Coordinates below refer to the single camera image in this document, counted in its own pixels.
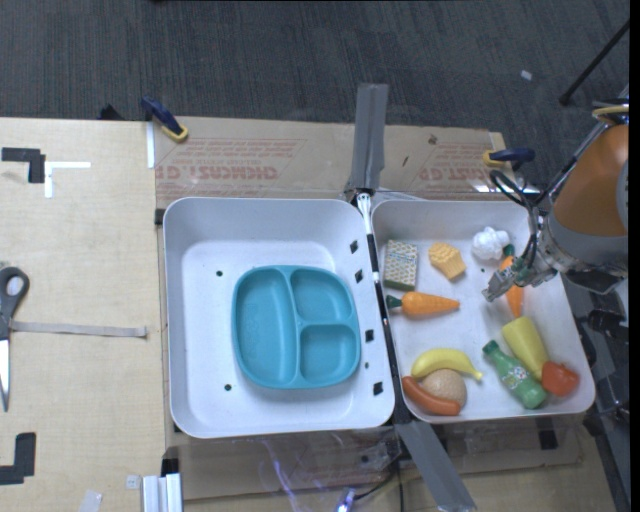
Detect white plastic tray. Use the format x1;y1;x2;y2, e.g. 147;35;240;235
162;196;397;440
370;198;597;425

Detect yellow bottle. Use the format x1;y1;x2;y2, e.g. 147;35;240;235
501;315;551;382

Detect brown cardboard board red print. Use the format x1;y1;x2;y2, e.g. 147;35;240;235
153;115;586;501

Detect orange carrot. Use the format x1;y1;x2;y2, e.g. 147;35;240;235
385;291;461;319
499;243;525;319

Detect green bottle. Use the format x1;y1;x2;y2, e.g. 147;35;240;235
481;339;549;410

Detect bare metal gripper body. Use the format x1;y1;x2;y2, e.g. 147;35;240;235
505;234;560;290

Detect red toy tomato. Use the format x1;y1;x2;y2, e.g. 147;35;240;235
540;360;581;398

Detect grey handled scissors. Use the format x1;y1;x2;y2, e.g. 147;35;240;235
0;266;31;414

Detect yellow banana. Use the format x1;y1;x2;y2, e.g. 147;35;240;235
410;347;484;382

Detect blue divided plate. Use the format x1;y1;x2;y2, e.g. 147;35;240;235
230;264;362;391

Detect orange sausage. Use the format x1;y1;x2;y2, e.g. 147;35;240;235
401;375;462;417

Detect brown bread bun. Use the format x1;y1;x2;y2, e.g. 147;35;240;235
418;368;469;407

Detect green and yellow carton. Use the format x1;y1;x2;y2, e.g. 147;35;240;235
382;239;420;292

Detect white toy cauliflower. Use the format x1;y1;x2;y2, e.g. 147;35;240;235
471;226;511;262

